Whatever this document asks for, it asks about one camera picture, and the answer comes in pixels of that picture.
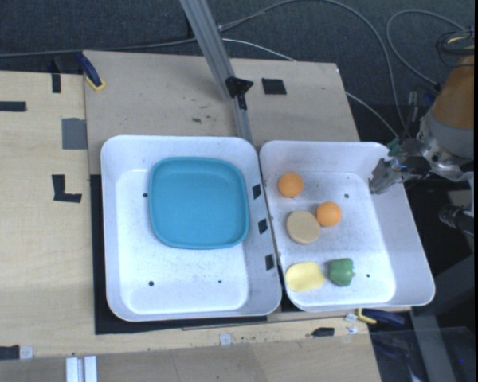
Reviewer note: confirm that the white plastic tray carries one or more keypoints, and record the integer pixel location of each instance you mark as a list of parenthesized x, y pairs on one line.
[(358, 249), (183, 281)]

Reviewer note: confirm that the pale wood board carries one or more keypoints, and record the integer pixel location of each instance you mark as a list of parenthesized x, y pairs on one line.
[(163, 102)]

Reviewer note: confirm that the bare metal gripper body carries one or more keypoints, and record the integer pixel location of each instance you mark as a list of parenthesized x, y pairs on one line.
[(442, 161)]

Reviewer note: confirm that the tan round biscuit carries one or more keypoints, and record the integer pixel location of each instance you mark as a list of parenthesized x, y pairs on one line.
[(302, 227)]

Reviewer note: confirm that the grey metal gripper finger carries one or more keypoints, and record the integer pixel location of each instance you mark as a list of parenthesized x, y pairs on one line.
[(396, 175), (380, 175)]

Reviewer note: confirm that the orange ball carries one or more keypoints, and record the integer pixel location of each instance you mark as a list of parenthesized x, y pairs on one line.
[(291, 184), (329, 214)]

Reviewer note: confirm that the black cylinder on white bracket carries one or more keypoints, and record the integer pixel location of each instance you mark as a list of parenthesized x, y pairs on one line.
[(455, 215)]

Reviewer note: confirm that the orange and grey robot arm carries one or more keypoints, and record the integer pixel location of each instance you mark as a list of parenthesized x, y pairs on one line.
[(456, 102)]

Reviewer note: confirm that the yellow rounded block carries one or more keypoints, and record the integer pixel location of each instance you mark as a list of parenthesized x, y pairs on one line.
[(304, 277)]

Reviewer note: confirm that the green bell pepper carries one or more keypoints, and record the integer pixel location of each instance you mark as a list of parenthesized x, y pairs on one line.
[(340, 273)]

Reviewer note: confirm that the blue plate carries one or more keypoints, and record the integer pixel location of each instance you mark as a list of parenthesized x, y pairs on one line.
[(199, 203)]

